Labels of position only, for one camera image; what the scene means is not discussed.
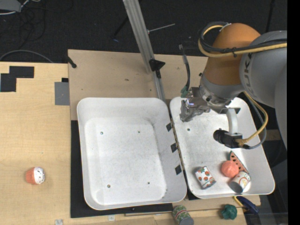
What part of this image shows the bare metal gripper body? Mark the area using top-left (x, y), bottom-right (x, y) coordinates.
top-left (186, 86), bottom-right (235, 113)

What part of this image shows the white plastic tray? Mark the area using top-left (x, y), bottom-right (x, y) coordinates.
top-left (169, 96), bottom-right (276, 200)
top-left (76, 97), bottom-right (188, 211)

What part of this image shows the toy watermelon slice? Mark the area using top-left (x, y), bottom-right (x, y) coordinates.
top-left (228, 150), bottom-right (249, 174)

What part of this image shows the white can with strawberry print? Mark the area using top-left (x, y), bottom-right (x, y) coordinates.
top-left (195, 165), bottom-right (217, 190)

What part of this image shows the orange round toy fruit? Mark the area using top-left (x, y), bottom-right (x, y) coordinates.
top-left (220, 160), bottom-right (240, 179)

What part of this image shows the brown flat board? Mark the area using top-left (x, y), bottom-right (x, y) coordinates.
top-left (67, 49), bottom-right (261, 220)

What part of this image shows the white can with yellow print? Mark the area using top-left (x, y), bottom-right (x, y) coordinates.
top-left (229, 171), bottom-right (252, 194)

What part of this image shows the green printed can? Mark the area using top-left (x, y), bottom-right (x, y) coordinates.
top-left (172, 204), bottom-right (195, 225)

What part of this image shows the green toy broccoli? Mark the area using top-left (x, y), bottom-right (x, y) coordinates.
top-left (220, 203), bottom-right (238, 220)

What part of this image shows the orange and white toy cupcake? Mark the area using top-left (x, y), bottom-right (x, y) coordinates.
top-left (25, 166), bottom-right (46, 185)

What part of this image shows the black cylinder on white bracket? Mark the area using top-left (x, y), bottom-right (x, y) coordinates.
top-left (212, 106), bottom-right (243, 149)

